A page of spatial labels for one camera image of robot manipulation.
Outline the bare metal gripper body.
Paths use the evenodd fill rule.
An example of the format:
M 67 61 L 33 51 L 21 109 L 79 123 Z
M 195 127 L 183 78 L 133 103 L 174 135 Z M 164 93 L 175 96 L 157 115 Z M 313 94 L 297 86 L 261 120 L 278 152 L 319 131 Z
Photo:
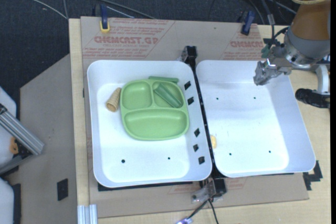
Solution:
M 283 74 L 292 70 L 315 71 L 325 65 L 323 58 L 310 57 L 292 45 L 272 46 L 265 54 L 265 67 L 277 67 Z

